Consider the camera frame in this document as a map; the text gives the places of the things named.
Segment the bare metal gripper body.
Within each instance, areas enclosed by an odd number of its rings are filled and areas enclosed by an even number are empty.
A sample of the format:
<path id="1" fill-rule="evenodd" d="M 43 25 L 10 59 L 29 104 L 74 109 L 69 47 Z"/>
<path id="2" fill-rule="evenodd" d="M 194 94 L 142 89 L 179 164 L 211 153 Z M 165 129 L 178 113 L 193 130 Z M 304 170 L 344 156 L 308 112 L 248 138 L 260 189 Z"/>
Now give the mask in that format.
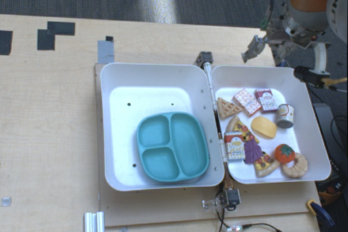
<path id="1" fill-rule="evenodd" d="M 266 42 L 270 45 L 308 48 L 313 33 L 299 25 L 291 17 L 273 18 L 266 29 Z"/>

